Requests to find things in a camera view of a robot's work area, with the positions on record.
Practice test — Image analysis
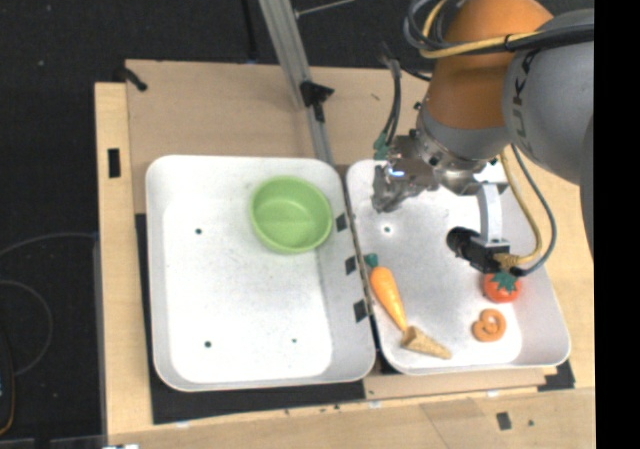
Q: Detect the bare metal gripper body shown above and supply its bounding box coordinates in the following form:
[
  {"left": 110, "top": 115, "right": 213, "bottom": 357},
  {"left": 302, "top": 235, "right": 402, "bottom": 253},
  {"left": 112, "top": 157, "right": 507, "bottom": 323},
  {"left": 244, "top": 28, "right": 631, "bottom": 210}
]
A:
[{"left": 380, "top": 134, "right": 489, "bottom": 198}]

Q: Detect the orange carrot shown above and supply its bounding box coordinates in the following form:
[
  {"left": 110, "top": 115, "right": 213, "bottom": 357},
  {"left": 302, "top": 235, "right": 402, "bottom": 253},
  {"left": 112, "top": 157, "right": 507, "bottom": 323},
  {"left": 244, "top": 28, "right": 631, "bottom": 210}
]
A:
[{"left": 363, "top": 252, "right": 409, "bottom": 333}]

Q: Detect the pale wood board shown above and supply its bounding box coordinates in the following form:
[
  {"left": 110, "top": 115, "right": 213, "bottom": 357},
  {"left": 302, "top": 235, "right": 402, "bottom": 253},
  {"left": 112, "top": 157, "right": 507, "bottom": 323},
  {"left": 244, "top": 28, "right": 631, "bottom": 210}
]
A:
[{"left": 93, "top": 58, "right": 596, "bottom": 449}]

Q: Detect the tan ice cream cone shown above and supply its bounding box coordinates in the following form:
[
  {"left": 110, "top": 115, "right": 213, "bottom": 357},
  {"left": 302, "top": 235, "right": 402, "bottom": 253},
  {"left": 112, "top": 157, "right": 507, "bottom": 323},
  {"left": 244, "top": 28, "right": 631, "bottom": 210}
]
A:
[{"left": 400, "top": 325, "right": 453, "bottom": 361}]

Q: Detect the white plastic tray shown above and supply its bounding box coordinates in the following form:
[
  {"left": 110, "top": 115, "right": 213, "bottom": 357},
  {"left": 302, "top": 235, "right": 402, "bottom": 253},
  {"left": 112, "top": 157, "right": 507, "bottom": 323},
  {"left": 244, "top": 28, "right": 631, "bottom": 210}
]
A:
[
  {"left": 345, "top": 158, "right": 572, "bottom": 376},
  {"left": 144, "top": 154, "right": 377, "bottom": 393}
]

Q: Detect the red tomato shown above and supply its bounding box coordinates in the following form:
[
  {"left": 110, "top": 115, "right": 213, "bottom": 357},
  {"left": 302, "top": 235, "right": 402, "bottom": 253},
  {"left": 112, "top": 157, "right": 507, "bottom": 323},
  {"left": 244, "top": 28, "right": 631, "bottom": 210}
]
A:
[{"left": 482, "top": 270, "right": 523, "bottom": 304}]

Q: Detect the green bowl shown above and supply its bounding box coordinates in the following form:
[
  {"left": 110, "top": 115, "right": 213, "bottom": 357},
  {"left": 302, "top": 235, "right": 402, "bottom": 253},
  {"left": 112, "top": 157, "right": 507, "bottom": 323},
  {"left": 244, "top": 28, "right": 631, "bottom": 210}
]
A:
[{"left": 248, "top": 175, "right": 334, "bottom": 256}]

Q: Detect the black cylinder on white bracket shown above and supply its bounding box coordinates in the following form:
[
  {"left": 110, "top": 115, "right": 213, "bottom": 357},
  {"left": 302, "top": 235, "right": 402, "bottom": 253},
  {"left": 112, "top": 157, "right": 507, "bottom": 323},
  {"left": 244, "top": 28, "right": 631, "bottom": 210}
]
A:
[{"left": 445, "top": 182, "right": 512, "bottom": 275}]

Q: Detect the orange pretzel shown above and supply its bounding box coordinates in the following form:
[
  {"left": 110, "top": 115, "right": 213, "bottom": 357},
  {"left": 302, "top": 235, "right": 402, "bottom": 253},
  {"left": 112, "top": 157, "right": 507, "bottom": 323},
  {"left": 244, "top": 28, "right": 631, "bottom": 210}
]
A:
[{"left": 471, "top": 308, "right": 507, "bottom": 343}]

